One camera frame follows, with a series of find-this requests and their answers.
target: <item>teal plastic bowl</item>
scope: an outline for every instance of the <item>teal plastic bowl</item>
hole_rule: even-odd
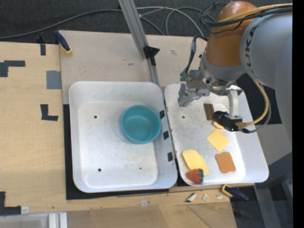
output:
[[[134,105],[124,111],[121,128],[125,137],[136,144],[149,143],[161,132],[160,117],[151,108]]]

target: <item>toy strawberry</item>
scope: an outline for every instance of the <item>toy strawberry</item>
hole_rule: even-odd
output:
[[[204,171],[202,169],[195,169],[187,173],[187,178],[197,184],[203,182]]]

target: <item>gray tape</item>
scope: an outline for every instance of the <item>gray tape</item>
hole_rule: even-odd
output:
[[[47,89],[61,89],[60,71],[47,71]]]

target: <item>black carpet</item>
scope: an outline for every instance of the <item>black carpet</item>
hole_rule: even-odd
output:
[[[191,7],[199,10],[217,1],[227,0],[134,0],[136,7]],[[245,1],[257,7],[293,2],[293,0]],[[84,12],[118,8],[119,4],[117,0],[0,0],[0,41],[35,43],[40,32],[9,39],[1,38],[45,28]],[[193,9],[185,9],[183,12],[188,14],[200,26],[205,36],[209,35],[202,25],[199,24],[199,12]],[[164,9],[149,14],[145,16],[145,18],[158,26],[163,33],[166,33],[165,21],[169,13],[169,10]],[[160,34],[160,32],[147,21],[142,21],[142,24],[146,34]],[[121,12],[94,13],[46,29],[43,31],[43,38],[47,43],[56,42],[53,37],[53,32],[57,29],[129,33],[129,29]],[[170,16],[168,32],[169,35],[190,37],[198,34],[197,28],[190,20],[176,12]],[[253,118],[258,118],[264,110],[264,100],[260,92],[247,75],[243,75],[236,83],[245,91]],[[274,90],[266,88],[266,92],[271,100],[272,106],[272,117],[269,123],[279,124],[281,123],[281,119],[276,105]]]

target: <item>black tape marking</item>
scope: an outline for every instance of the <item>black tape marking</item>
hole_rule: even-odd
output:
[[[46,45],[45,44],[40,44],[40,55],[45,56],[46,54],[47,54]]]
[[[60,71],[47,71],[47,89],[61,89]]]
[[[160,118],[162,119],[164,116],[165,116],[165,111],[164,110],[160,111]]]
[[[169,137],[169,132],[165,131],[162,135],[163,135],[163,139],[166,140]]]
[[[41,114],[42,120],[48,120],[48,121],[57,121],[58,120],[58,116],[50,116],[48,115],[48,104],[41,104],[40,105],[41,108]]]
[[[9,67],[25,67],[25,61],[7,61],[0,63],[0,77],[7,77]]]
[[[173,153],[172,152],[169,152],[168,153],[168,162],[172,161],[173,160]]]
[[[5,200],[5,192],[2,191],[0,192],[0,216],[21,214],[21,206],[5,207],[4,200]]]

